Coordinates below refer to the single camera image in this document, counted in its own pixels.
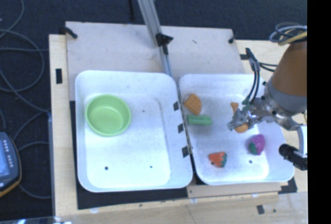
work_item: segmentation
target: black backdrop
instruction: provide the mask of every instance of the black backdrop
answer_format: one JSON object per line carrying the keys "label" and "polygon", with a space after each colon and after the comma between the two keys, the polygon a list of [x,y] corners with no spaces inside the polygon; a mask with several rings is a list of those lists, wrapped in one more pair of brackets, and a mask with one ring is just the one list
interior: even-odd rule
{"label": "black backdrop", "polygon": [[[131,19],[128,0],[22,0],[25,12],[12,29],[40,48],[48,48],[48,35],[57,34],[65,21],[143,24],[137,0],[132,0],[135,20]],[[237,39],[266,40],[280,22],[307,24],[307,0],[156,0],[161,25],[215,27],[233,29]],[[9,28],[21,11],[19,0],[0,0],[0,29]],[[0,69],[14,88],[33,83],[20,94],[40,108],[50,107],[48,52],[1,51],[15,47],[33,49],[22,37],[7,34],[0,38]],[[8,85],[0,77],[0,87]],[[0,119],[0,131],[16,136],[18,148],[30,142],[48,141],[48,116],[41,114],[24,129],[22,126],[39,113],[24,103],[17,94],[0,91],[0,109],[6,126]],[[47,145],[34,145],[21,153],[22,186],[39,196],[51,192],[50,160]],[[50,199],[33,198],[16,188],[0,198],[0,221],[52,215]]]}

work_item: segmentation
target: green bowl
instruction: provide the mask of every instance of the green bowl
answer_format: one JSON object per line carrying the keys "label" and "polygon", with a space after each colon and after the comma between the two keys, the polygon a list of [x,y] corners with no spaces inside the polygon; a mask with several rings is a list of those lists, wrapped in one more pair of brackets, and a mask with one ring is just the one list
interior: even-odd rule
{"label": "green bowl", "polygon": [[128,105],[110,94],[94,97],[85,108],[85,117],[90,128],[102,136],[121,134],[131,123]]}

